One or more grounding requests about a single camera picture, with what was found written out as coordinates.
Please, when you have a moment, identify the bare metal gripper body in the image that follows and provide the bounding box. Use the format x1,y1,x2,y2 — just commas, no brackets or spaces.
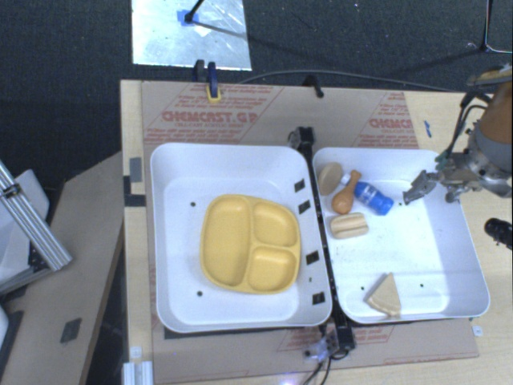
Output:
434,152,513,197

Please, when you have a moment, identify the blue plastic bottle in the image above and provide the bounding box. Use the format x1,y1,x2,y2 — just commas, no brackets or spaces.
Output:
341,173,395,217

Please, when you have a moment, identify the white plastic tray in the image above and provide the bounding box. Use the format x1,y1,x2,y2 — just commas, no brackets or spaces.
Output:
149,142,334,334
312,147,491,325

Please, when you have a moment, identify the brown toy chicken drumstick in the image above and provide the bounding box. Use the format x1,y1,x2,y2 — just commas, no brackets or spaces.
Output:
330,169,363,216

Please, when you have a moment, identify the tan toy hot dog bun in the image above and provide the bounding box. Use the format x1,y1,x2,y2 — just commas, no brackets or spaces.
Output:
329,211,370,240

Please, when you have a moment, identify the tan round biscuit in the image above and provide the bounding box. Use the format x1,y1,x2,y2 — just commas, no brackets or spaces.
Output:
317,161,345,197

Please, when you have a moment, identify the thin black rod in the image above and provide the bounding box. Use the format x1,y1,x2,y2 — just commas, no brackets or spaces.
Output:
301,145,346,330

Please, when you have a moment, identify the tan toy sandwich wedge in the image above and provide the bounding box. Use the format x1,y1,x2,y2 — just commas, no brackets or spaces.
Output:
363,271,402,318

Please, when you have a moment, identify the brown cardboard board red print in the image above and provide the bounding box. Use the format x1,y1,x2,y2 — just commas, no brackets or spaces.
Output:
139,79,480,385

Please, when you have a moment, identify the yellow divided plate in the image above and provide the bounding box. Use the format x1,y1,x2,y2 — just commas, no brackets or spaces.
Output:
198,193,303,295

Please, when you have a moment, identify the black cylinder on white bracket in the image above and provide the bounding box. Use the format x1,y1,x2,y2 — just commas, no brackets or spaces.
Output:
483,217,513,251

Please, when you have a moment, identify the black block with thin wires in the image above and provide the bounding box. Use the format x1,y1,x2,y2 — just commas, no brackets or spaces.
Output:
319,322,357,357
288,126,316,151

